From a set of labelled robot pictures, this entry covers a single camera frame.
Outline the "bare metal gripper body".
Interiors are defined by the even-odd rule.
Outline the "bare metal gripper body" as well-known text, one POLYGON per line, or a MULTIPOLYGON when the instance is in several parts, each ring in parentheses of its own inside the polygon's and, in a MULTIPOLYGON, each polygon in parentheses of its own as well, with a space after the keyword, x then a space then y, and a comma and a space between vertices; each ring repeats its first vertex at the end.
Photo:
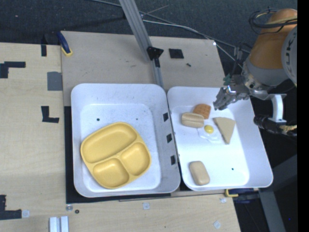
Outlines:
POLYGON ((232 96, 232 101, 246 100, 249 97, 267 100, 269 88, 257 81, 251 74, 247 76, 235 74, 227 85, 226 94, 232 96))

